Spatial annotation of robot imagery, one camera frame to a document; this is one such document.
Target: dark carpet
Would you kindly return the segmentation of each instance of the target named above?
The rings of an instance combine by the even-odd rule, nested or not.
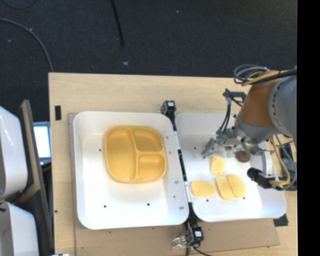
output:
[[[298,0],[1,0],[0,106],[49,120],[55,72],[232,77],[297,65]],[[13,21],[23,27],[8,22]]]

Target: yellow divided plate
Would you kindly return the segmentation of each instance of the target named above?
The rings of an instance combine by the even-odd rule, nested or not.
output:
[[[123,183],[147,183],[167,172],[160,134],[144,126],[116,126],[105,136],[105,159],[110,175]]]

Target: beige tabletop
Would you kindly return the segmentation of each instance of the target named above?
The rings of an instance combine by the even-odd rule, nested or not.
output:
[[[115,74],[49,74],[52,137],[53,228],[56,254],[184,255],[170,241],[182,226],[87,230],[74,211],[68,114],[82,111],[158,112],[174,100],[176,113],[225,113],[225,89],[247,92],[232,78]],[[232,105],[232,112],[239,107]],[[272,156],[277,170],[280,165]],[[297,192],[284,192],[288,226],[275,228],[272,219],[201,223],[201,250],[215,256],[298,255]]]

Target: yellow food piece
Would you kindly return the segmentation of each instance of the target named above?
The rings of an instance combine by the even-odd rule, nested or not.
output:
[[[212,156],[211,157],[211,165],[210,165],[210,172],[216,175],[222,175],[225,171],[225,163],[226,159],[219,157],[219,156]]]
[[[242,178],[235,174],[227,176],[231,189],[236,198],[244,198],[246,195],[246,185]]]
[[[212,197],[216,192],[216,184],[206,180],[193,180],[191,182],[191,191],[195,197]]]
[[[220,195],[224,200],[229,201],[235,198],[235,194],[226,176],[219,176],[215,179],[215,181]]]

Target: small brown object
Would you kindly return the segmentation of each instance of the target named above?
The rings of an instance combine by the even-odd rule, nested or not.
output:
[[[235,158],[241,163],[246,163],[250,160],[250,153],[246,150],[237,151]]]

